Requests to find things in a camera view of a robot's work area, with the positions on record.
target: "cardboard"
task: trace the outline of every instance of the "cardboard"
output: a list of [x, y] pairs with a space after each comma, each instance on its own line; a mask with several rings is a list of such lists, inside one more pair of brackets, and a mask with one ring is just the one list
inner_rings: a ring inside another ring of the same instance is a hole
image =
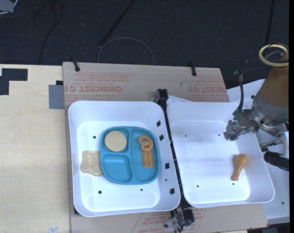
[[[227, 90], [218, 68], [163, 67], [78, 63], [76, 72], [72, 62], [63, 63], [68, 179], [71, 229], [73, 233], [144, 233], [164, 232], [163, 222], [170, 212], [136, 213], [116, 216], [83, 217], [74, 212], [68, 108], [78, 100], [149, 101], [157, 89], [190, 101], [229, 101]], [[212, 233], [267, 227], [261, 204], [222, 206], [206, 209], [193, 208], [195, 222], [183, 232]]]

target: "blue divided plate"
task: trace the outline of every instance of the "blue divided plate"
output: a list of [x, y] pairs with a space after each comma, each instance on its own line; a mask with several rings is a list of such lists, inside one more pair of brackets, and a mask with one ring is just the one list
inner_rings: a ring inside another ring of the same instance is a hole
[[[126, 147], [120, 152], [110, 151], [104, 143], [111, 131], [120, 131], [127, 138]], [[154, 167], [143, 167], [138, 137], [147, 135], [153, 140]], [[112, 127], [103, 133], [100, 141], [100, 162], [104, 176], [118, 184], [147, 184], [154, 181], [160, 172], [160, 154], [157, 140], [152, 132], [139, 127]]]

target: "beige disc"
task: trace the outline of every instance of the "beige disc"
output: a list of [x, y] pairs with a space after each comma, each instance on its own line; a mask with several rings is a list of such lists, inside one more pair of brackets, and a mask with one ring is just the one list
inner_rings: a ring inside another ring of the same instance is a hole
[[127, 138], [120, 131], [110, 131], [104, 139], [105, 146], [113, 152], [120, 152], [127, 146]]

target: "white tray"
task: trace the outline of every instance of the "white tray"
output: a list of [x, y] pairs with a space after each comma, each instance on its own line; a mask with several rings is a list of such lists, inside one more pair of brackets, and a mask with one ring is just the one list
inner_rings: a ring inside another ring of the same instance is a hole
[[[164, 114], [159, 105], [148, 101], [78, 101], [70, 106], [68, 116], [74, 205], [81, 215], [169, 211], [179, 205], [179, 184]], [[153, 182], [116, 184], [104, 175], [95, 177], [81, 172], [83, 151], [99, 150], [103, 132], [117, 126], [145, 128], [157, 138], [161, 164], [159, 176]]]
[[[254, 133], [224, 138], [238, 103], [174, 102], [167, 114], [185, 199], [194, 207], [269, 202], [274, 187]], [[248, 163], [232, 181], [239, 153]]]

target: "brown cylinder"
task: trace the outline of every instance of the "brown cylinder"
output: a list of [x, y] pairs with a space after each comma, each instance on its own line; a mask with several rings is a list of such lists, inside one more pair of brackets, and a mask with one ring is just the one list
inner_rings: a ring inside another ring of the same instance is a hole
[[[289, 58], [289, 51], [285, 52], [280, 61]], [[289, 106], [289, 67], [273, 67], [259, 90], [260, 98], [271, 105]]]

